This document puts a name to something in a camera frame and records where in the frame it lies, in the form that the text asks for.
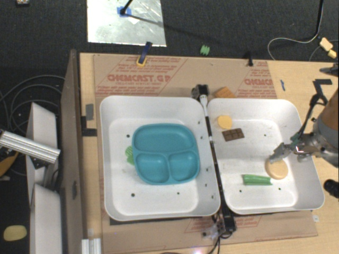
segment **blue divided plate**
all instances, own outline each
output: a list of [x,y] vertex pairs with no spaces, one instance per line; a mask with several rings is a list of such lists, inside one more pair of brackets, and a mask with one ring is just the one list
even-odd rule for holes
[[141,126],[133,135],[132,149],[137,173],[149,184],[186,183],[199,173],[197,142],[183,125]]

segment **blue tape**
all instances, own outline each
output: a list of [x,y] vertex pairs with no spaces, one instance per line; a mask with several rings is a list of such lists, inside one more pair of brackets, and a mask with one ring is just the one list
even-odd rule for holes
[[283,82],[283,80],[280,80],[280,83],[281,83],[282,90],[283,90],[283,91],[286,91],[286,90],[285,90],[285,83]]
[[128,17],[128,15],[132,15],[132,10],[131,10],[131,8],[127,8],[126,9],[126,12],[125,12],[125,14],[124,15],[121,15],[120,14],[120,11],[123,9],[123,6],[118,6],[117,7],[117,13],[118,13],[118,15],[121,17],[121,18],[125,18],[125,17]]

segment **plastic clip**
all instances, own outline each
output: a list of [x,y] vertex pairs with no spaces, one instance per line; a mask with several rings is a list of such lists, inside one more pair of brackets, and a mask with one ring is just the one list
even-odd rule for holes
[[146,60],[147,60],[146,56],[147,56],[148,52],[150,51],[151,47],[152,47],[152,43],[147,41],[146,45],[145,45],[145,47],[144,47],[144,49],[141,53],[141,56],[139,56],[138,60],[137,60],[137,65],[139,67],[143,67],[146,64]]

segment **green clip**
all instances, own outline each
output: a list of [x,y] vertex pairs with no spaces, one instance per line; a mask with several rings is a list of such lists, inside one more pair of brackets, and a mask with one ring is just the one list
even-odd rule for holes
[[207,56],[209,52],[210,52],[210,48],[208,46],[206,45],[201,46],[201,49],[200,49],[201,55]]
[[127,162],[130,163],[131,165],[134,165],[132,146],[127,147],[125,155],[127,156]]

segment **yellow round cookie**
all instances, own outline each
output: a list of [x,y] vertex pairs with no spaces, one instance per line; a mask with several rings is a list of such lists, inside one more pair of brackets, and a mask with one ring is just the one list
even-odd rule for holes
[[23,225],[8,226],[4,231],[4,240],[7,242],[21,240],[27,235],[27,229]]
[[232,119],[230,116],[218,116],[218,124],[223,129],[231,129],[232,128]]
[[280,160],[272,164],[269,160],[267,160],[265,163],[265,169],[267,174],[276,180],[284,179],[288,174],[288,167],[284,160]]

